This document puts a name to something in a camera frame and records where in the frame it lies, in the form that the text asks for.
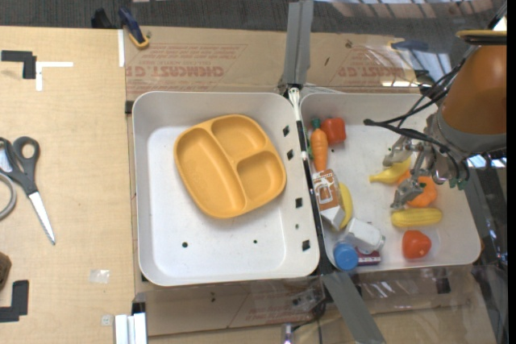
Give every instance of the black cable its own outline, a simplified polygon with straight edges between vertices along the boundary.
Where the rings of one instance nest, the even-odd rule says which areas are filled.
[[[491,22],[489,22],[487,25],[487,28],[493,30],[504,16],[507,16],[507,0],[503,3],[503,5],[501,5],[498,12],[493,16]]]
[[[319,344],[323,344],[323,329],[321,328],[321,323],[319,322],[319,319],[317,320],[317,332]]]
[[[406,136],[407,138],[412,139],[419,139],[425,142],[433,143],[434,145],[437,145],[442,151],[449,152],[450,148],[446,145],[443,145],[441,142],[439,142],[436,139],[433,139],[432,137],[423,134],[420,131],[417,131],[415,129],[408,129],[408,128],[398,128],[397,126],[389,125],[388,123],[384,122],[374,122],[371,119],[364,119],[364,125],[366,126],[380,126],[382,128],[388,129],[389,131],[395,132],[397,134]]]
[[[446,73],[445,75],[443,75],[436,83],[434,83],[424,94],[421,95],[421,97],[419,97],[419,99],[416,101],[416,103],[414,103],[412,105],[412,107],[403,115],[400,115],[400,116],[397,116],[396,118],[391,118],[391,119],[388,119],[386,121],[383,121],[383,122],[379,122],[379,123],[393,123],[393,122],[397,122],[397,121],[401,121],[400,124],[398,125],[398,127],[400,127],[402,125],[402,123],[409,117],[409,116],[412,116],[413,114],[416,114],[418,112],[421,112],[422,110],[426,109],[428,106],[431,106],[433,105],[434,103],[438,102],[442,97],[446,96],[447,94],[447,90],[444,90],[442,91],[441,93],[435,95],[429,102],[425,103],[424,105],[420,106],[418,108],[418,105],[421,103],[421,101],[425,98],[425,97],[428,97],[428,95],[430,95],[431,93],[434,92],[434,89],[436,89],[436,87],[439,85],[440,82],[442,82],[443,80],[446,80],[448,77],[451,77],[452,75],[455,75],[456,72],[458,72],[458,69],[455,70],[451,70],[449,73]]]

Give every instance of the yellow divided plate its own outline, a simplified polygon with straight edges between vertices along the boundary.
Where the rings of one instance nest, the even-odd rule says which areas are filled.
[[[190,196],[212,217],[232,218],[265,205],[286,183],[273,143],[256,121],[240,114],[182,132],[174,159]]]

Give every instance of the yellow corn toy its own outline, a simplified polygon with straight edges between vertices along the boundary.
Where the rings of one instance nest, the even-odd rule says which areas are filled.
[[[442,218],[443,213],[437,208],[409,208],[394,211],[390,216],[390,221],[398,228],[406,228],[437,224]]]

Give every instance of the white tape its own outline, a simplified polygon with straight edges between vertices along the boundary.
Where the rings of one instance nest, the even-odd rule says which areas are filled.
[[[110,270],[91,270],[89,272],[90,283],[107,284],[110,282]]]
[[[125,47],[123,40],[123,29],[119,29],[119,67],[123,68],[126,64]]]
[[[113,325],[114,317],[111,314],[104,314],[100,319],[100,325],[109,327]]]
[[[35,90],[43,90],[43,68],[72,68],[73,62],[38,62],[35,63]]]

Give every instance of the scissors blade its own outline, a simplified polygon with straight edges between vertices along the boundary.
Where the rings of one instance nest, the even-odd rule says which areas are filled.
[[[48,219],[47,211],[43,205],[40,193],[32,193],[29,195],[29,198],[31,199],[32,206],[34,206],[34,210],[38,215],[38,219],[41,222],[41,226],[43,227],[45,234],[48,236],[48,239],[50,239],[52,245],[56,245],[54,231],[52,231],[52,227],[50,226],[50,220]]]

